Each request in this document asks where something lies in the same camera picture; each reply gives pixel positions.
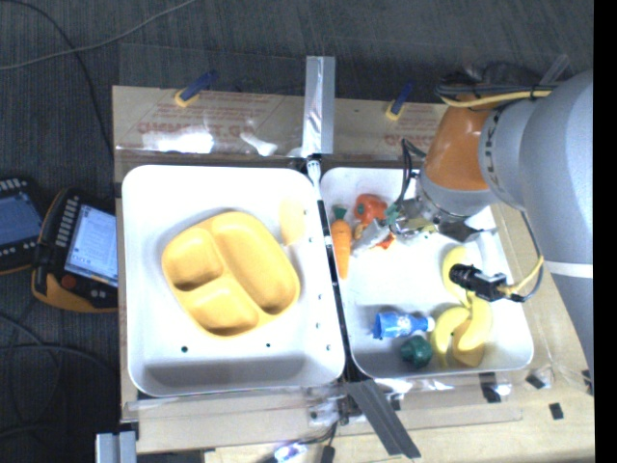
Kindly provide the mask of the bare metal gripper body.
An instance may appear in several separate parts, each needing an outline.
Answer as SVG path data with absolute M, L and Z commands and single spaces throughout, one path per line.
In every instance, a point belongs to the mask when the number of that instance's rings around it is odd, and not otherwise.
M 465 243 L 473 240 L 480 229 L 467 223 L 467 216 L 449 213 L 429 200 L 407 199 L 393 205 L 393 215 L 389 219 L 389 230 L 404 239 L 424 233 L 438 233 L 454 241 Z

